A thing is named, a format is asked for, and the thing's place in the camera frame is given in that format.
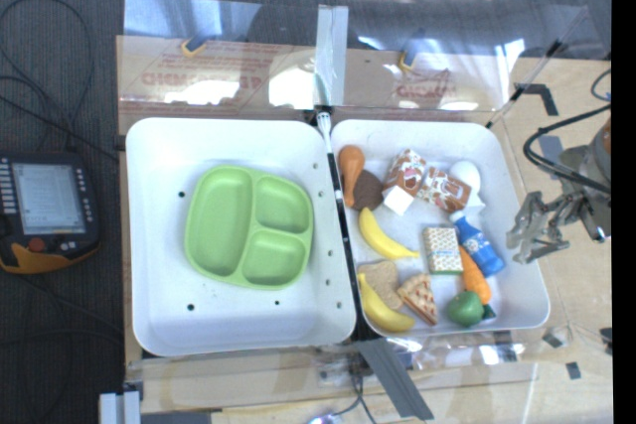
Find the orange button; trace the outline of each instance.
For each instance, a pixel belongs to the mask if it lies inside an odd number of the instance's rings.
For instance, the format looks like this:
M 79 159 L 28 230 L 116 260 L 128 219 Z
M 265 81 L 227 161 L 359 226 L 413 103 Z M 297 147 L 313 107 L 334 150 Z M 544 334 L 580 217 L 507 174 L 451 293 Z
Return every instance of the orange button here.
M 45 244 L 44 240 L 42 240 L 40 237 L 33 237 L 31 240 L 29 240 L 28 247 L 29 251 L 41 253 L 45 250 L 47 244 Z

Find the orange carrot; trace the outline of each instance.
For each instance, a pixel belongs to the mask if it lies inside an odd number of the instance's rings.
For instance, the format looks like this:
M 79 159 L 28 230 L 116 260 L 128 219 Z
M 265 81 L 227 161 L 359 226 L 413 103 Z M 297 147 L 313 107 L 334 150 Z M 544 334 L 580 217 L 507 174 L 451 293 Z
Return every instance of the orange carrot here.
M 481 272 L 475 260 L 468 254 L 463 246 L 459 246 L 459 254 L 461 254 L 461 263 L 464 266 L 462 277 L 464 278 L 464 285 L 466 290 L 471 290 L 479 295 L 481 303 L 485 306 L 490 302 L 492 292 L 490 285 L 484 274 Z

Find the banana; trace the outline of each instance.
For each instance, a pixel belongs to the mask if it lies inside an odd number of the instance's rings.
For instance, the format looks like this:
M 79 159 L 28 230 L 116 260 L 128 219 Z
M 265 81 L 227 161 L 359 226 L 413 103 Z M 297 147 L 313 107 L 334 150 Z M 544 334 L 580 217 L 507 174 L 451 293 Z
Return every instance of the banana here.
M 410 256 L 412 258 L 417 258 L 419 256 L 419 251 L 411 251 L 384 233 L 376 220 L 376 216 L 371 209 L 367 207 L 360 211 L 358 226 L 360 227 L 360 233 L 367 244 L 389 260 L 404 258 L 405 256 Z
M 367 317 L 376 325 L 391 333 L 403 333 L 415 325 L 415 318 L 394 311 L 367 282 L 364 273 L 358 274 L 362 309 Z

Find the display screen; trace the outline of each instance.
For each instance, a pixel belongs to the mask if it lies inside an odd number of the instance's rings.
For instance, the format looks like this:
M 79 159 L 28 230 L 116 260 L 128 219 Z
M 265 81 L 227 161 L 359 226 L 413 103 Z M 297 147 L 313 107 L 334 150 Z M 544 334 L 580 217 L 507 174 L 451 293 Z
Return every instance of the display screen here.
M 85 233 L 77 181 L 70 165 L 13 165 L 25 235 Z

